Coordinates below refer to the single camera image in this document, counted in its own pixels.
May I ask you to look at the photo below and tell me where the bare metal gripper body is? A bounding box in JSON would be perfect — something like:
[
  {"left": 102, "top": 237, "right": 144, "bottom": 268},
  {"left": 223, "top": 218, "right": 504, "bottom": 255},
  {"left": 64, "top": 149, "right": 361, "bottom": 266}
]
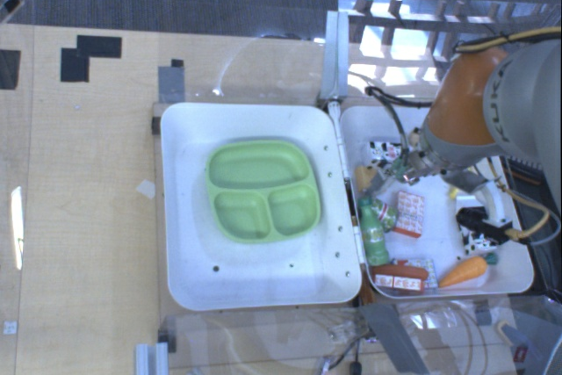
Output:
[{"left": 392, "top": 150, "right": 443, "bottom": 186}]

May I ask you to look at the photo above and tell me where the tan toy bread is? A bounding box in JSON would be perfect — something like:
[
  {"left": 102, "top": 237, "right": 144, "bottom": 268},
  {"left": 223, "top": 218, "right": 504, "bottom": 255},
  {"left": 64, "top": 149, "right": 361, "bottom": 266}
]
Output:
[{"left": 354, "top": 164, "right": 385, "bottom": 192}]

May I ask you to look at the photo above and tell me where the small bottle with red label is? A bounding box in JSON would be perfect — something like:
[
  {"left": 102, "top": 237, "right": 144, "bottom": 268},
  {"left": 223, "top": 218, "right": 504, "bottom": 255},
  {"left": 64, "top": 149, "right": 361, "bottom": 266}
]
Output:
[{"left": 372, "top": 197, "right": 400, "bottom": 233}]

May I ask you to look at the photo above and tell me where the white carton with orange print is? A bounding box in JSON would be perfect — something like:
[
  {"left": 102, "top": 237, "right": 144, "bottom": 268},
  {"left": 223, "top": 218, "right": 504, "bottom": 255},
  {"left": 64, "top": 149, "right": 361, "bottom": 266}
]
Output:
[{"left": 392, "top": 190, "right": 427, "bottom": 240}]

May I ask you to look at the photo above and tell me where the green plastic bottle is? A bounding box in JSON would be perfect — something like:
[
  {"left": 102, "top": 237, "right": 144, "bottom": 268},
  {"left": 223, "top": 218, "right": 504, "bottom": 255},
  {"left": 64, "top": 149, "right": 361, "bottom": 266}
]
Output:
[{"left": 357, "top": 196, "right": 392, "bottom": 267}]

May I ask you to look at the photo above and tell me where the thin black and white rod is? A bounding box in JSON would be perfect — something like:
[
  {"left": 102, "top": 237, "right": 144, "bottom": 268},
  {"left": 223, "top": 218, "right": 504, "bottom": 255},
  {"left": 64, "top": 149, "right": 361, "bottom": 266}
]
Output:
[{"left": 327, "top": 99, "right": 368, "bottom": 278}]

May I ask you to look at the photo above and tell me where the white plastic tray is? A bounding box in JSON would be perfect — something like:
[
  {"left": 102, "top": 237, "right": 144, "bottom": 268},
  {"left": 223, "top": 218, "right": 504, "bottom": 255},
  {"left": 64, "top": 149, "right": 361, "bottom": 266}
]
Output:
[
  {"left": 160, "top": 102, "right": 364, "bottom": 313},
  {"left": 340, "top": 105, "right": 536, "bottom": 300}
]

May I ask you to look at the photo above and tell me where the flat orange print packet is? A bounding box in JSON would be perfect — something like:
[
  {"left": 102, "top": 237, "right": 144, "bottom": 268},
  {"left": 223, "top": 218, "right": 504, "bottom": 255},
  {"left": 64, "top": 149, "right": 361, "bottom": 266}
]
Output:
[{"left": 372, "top": 274, "right": 426, "bottom": 293}]

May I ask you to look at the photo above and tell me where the white and orange print box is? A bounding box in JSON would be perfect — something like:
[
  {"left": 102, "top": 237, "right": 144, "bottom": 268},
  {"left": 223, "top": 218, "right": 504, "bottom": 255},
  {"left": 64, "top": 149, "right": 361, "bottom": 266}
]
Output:
[{"left": 393, "top": 257, "right": 440, "bottom": 290}]

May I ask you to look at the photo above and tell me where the orange carrot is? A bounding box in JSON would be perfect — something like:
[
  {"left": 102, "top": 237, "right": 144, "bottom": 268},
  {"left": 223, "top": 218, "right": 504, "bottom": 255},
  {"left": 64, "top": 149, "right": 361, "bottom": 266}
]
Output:
[{"left": 438, "top": 252, "right": 500, "bottom": 289}]

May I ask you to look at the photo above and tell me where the green divided plate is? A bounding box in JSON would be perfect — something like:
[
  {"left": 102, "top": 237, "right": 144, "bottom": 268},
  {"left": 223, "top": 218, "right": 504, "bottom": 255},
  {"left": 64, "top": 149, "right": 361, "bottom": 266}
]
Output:
[{"left": 205, "top": 139, "right": 322, "bottom": 244}]

